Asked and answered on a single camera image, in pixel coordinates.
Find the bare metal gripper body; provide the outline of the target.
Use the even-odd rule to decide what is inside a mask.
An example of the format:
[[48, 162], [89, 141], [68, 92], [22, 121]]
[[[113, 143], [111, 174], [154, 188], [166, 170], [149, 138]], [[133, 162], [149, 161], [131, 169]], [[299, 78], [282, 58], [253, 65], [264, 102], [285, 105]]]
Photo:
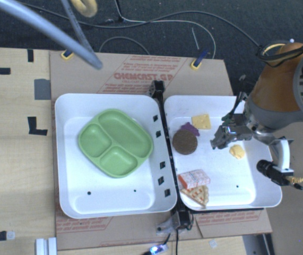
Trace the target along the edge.
[[214, 136], [233, 138], [233, 142], [249, 141], [252, 138], [270, 145], [273, 142], [273, 132], [263, 126], [252, 114], [227, 114], [221, 119]]

